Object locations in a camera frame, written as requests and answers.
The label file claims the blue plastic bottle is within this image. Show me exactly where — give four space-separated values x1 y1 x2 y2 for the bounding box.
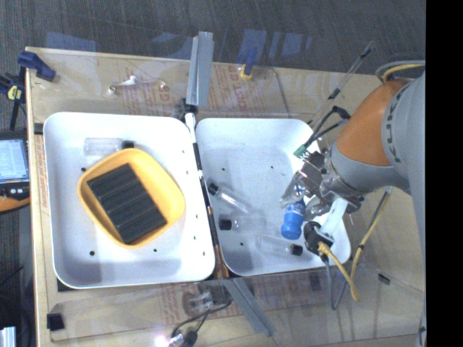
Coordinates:
280 200 307 241

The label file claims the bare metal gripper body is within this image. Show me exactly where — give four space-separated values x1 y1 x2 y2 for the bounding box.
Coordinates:
297 150 365 214

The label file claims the black cylinder on white bracket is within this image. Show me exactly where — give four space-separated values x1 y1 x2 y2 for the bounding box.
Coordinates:
302 197 349 258

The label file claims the yellow plate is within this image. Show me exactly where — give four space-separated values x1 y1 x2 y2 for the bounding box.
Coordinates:
77 147 187 250

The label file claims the clear plastic bottle black cap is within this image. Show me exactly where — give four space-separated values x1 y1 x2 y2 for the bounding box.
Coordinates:
207 182 252 214
254 234 305 257
83 137 136 156
218 215 268 233

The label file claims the brown cardboard board red print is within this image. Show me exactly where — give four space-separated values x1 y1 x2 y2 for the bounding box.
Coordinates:
25 46 427 347

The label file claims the white plastic tray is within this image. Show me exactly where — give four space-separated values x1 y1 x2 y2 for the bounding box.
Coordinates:
43 111 217 290
195 117 352 278

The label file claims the black ribbed foam block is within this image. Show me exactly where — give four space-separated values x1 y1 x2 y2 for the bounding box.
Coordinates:
86 163 169 246

